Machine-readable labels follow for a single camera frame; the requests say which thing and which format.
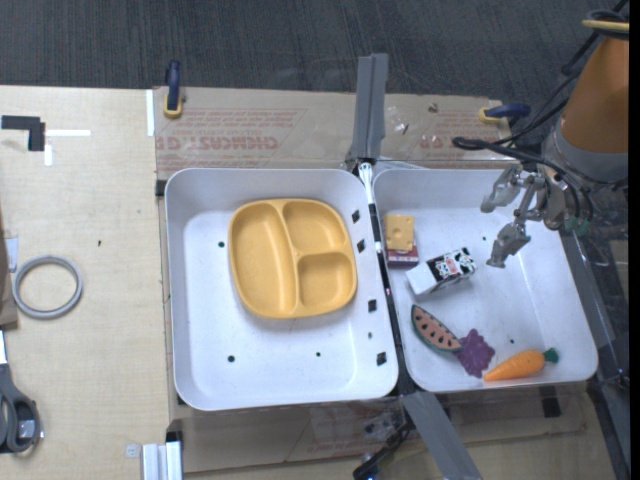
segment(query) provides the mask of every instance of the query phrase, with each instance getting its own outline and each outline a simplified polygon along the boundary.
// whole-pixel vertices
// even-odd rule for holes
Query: scissors handle
[[[7,408],[6,420],[2,410],[4,406]],[[33,436],[20,437],[20,421],[27,420],[34,422]],[[6,441],[12,452],[24,452],[35,443],[39,434],[40,415],[35,402],[15,387],[9,365],[0,364],[0,445]]]

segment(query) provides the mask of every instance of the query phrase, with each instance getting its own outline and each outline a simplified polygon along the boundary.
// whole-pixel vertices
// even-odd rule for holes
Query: yellow plate
[[[299,318],[340,309],[356,290],[349,233],[313,199],[263,199],[229,223],[229,257],[240,299],[253,313]]]

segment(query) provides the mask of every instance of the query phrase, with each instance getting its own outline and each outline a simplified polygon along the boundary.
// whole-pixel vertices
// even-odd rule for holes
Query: black clamp
[[[164,83],[169,86],[169,93],[164,97],[162,111],[170,119],[182,114],[182,100],[180,98],[180,61],[172,60],[164,74]]]
[[[28,130],[29,151],[44,151],[45,123],[39,117],[2,116],[3,130]]]

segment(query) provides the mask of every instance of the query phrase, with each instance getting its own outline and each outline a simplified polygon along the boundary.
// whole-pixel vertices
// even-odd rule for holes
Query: white tape
[[[51,144],[44,145],[44,165],[47,167],[53,165],[53,146]]]
[[[153,114],[153,91],[147,90],[147,136],[153,137],[155,134],[155,116]]]
[[[140,452],[142,451],[142,446],[138,443],[129,443],[124,450],[124,454],[129,459],[137,459],[140,457]]]
[[[9,272],[12,274],[18,268],[18,237],[5,237],[4,243],[7,248],[7,261],[9,262]]]
[[[47,137],[91,137],[91,130],[46,130]]]

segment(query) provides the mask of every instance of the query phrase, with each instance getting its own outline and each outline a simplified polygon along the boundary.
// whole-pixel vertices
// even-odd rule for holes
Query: toy food
[[[542,370],[545,361],[558,362],[558,354],[555,349],[550,348],[546,352],[534,349],[523,350],[485,373],[484,380],[510,380],[527,377]]]
[[[418,336],[430,347],[445,352],[455,352],[462,344],[435,316],[415,304],[411,307],[411,322]]]
[[[408,270],[407,280],[416,297],[433,293],[468,279],[477,270],[466,247],[423,261]]]
[[[466,372],[474,377],[482,378],[482,370],[486,369],[496,351],[491,348],[484,337],[478,334],[476,329],[471,329],[469,334],[460,338],[462,350],[454,352]]]
[[[409,252],[413,248],[413,216],[387,213],[383,222],[387,249]]]

